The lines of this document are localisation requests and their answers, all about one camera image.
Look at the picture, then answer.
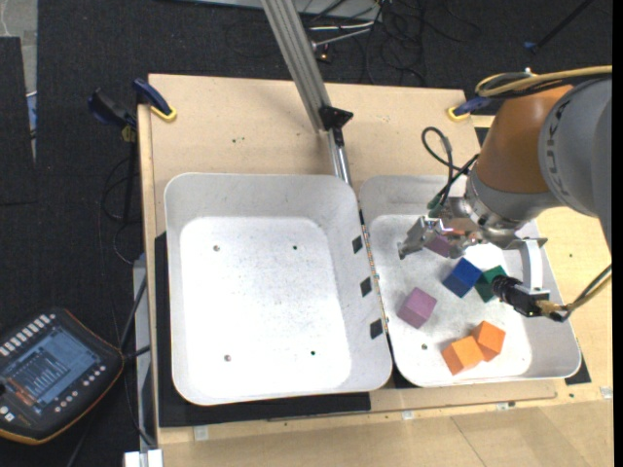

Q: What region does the black cylinder on white bracket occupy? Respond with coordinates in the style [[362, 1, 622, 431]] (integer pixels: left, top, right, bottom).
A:
[[491, 237, 552, 318]]

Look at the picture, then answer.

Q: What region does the purple cube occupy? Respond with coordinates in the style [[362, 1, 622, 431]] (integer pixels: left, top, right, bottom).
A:
[[396, 286, 439, 331], [425, 233, 453, 259]]

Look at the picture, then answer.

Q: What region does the orange cube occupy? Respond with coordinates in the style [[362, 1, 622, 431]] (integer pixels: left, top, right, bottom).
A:
[[441, 335, 486, 377], [469, 320, 507, 362]]

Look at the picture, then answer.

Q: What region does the white plastic tray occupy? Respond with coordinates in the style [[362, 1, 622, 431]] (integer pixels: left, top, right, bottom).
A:
[[358, 174, 583, 389], [164, 171, 394, 407]]

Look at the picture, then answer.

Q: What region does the green cube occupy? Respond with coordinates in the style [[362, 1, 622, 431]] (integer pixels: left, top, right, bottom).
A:
[[474, 265, 509, 304]]

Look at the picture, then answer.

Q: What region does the blue cube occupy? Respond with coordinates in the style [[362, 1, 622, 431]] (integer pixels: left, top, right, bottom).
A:
[[441, 257, 484, 300]]

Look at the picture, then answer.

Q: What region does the pale wood board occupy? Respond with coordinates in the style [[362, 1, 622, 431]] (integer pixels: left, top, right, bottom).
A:
[[147, 73, 559, 425]]

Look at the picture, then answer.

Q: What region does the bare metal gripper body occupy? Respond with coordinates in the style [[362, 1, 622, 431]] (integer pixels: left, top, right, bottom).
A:
[[421, 196, 528, 249]]

